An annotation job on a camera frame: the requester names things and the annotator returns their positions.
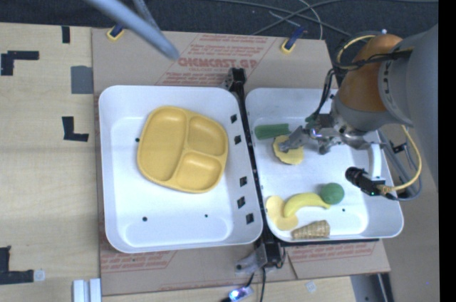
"white container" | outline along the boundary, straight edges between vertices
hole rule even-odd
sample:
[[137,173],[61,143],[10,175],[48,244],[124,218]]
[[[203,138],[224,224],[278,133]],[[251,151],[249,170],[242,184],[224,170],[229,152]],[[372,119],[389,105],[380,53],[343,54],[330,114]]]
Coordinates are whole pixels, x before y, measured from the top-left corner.
[[[190,194],[160,186],[138,170],[136,154],[148,115],[164,105],[220,123],[229,139],[218,185]],[[119,251],[140,253],[249,244],[263,229],[236,98],[221,88],[129,86],[99,100],[105,230]]]
[[[329,239],[334,241],[388,238],[398,235],[403,228],[399,202],[385,197],[369,197],[345,178],[345,171],[349,167],[368,170],[367,151],[354,150],[347,145],[336,145],[331,147],[329,153],[320,155],[316,142],[310,141],[304,147],[303,162],[299,165],[286,165],[275,156],[272,148],[273,139],[256,139],[254,128],[257,125],[288,123],[290,131],[305,125],[304,119],[317,109],[320,98],[321,90],[317,89],[258,88],[248,94],[246,107],[263,202],[274,195],[287,200],[297,193],[319,193],[323,184],[336,182],[344,189],[343,201],[331,206],[330,209],[301,208],[296,213],[298,227],[325,219],[331,226]],[[321,113],[328,113],[329,110],[330,101],[325,103]],[[373,132],[367,140],[378,142],[378,135]],[[383,153],[381,176],[386,179],[387,185],[393,184]],[[298,242],[291,238],[290,231],[281,231],[268,217],[266,219],[269,228],[279,239]]]

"wooden surface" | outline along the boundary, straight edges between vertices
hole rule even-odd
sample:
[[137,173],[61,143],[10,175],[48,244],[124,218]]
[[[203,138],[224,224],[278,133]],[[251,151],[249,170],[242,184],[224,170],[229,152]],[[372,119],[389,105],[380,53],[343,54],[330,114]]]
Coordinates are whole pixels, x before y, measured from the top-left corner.
[[[0,286],[0,301],[71,301],[71,283],[98,278],[93,95],[71,94],[71,67],[92,66],[90,29],[0,24],[0,51],[39,51],[0,76],[0,247],[10,270],[42,269],[45,281]],[[63,139],[72,116],[87,142]],[[267,283],[265,301],[355,301],[349,277]],[[113,296],[103,301],[218,301],[230,287]],[[258,293],[245,301],[257,301]]]

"green ball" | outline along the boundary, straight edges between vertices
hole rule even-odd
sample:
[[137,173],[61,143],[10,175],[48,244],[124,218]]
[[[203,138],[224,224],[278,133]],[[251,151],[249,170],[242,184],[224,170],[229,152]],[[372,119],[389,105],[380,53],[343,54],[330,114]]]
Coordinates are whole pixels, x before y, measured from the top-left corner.
[[327,204],[338,204],[345,192],[339,183],[328,183],[321,188],[320,197]]

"cardboard box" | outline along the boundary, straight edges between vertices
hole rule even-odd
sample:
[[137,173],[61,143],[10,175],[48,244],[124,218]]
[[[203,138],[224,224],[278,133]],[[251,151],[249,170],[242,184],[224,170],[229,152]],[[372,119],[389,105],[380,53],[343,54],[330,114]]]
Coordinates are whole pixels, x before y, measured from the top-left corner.
[[[245,91],[268,88],[322,88],[331,68],[324,41],[298,40],[290,54],[280,46],[285,38],[209,33],[168,32],[181,52],[170,61],[132,32],[116,42],[106,29],[92,30],[95,135],[100,232],[100,272],[103,295],[165,291],[243,284],[238,260],[254,245],[208,249],[123,254],[105,237],[101,174],[98,98],[112,85],[219,86],[229,68],[244,68]],[[382,241],[310,244],[287,247],[281,269],[268,273],[268,281],[370,274],[390,270]]]

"black connector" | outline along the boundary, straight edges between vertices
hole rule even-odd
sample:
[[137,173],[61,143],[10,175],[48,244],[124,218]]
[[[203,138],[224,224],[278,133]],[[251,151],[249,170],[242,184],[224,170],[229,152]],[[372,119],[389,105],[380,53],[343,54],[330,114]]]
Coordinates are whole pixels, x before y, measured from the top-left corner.
[[363,169],[359,169],[357,167],[349,167],[345,172],[345,178],[351,184],[357,186],[369,196],[380,196],[381,192],[378,186],[385,184],[385,180],[371,180],[365,176],[366,174],[367,172],[365,172]]

